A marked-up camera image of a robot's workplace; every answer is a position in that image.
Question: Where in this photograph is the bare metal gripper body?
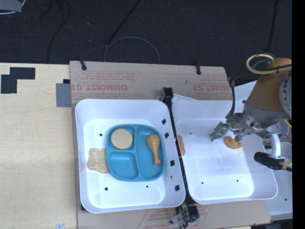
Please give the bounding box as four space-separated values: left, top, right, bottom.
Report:
228 113 265 138

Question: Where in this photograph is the orange pretzel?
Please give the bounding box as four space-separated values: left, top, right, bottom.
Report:
223 135 243 150

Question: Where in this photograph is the white plastic tray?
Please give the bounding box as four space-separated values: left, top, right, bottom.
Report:
171 94 279 205
75 98 186 214

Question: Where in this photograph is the tan toy food piece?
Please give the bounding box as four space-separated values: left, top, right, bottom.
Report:
176 134 186 156

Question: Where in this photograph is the thin black rod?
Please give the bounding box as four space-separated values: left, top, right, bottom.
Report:
165 99 194 208

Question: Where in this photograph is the tan chicken drumstick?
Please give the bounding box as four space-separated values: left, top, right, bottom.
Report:
146 134 162 166

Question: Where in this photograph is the brown cardboard board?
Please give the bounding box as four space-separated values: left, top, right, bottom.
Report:
69 60 272 229

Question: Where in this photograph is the round tan biscuit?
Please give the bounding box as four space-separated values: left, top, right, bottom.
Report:
110 128 134 150

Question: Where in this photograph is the blue divided plate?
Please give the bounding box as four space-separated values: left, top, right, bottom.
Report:
106 124 166 182

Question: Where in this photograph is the beige bread slice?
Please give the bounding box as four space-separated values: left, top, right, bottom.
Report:
86 147 110 174

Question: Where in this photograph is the black cylinder on white bracket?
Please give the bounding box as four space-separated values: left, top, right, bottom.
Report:
254 133 287 171

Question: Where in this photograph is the black block with wires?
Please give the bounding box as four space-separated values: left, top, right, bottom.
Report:
185 203 200 223

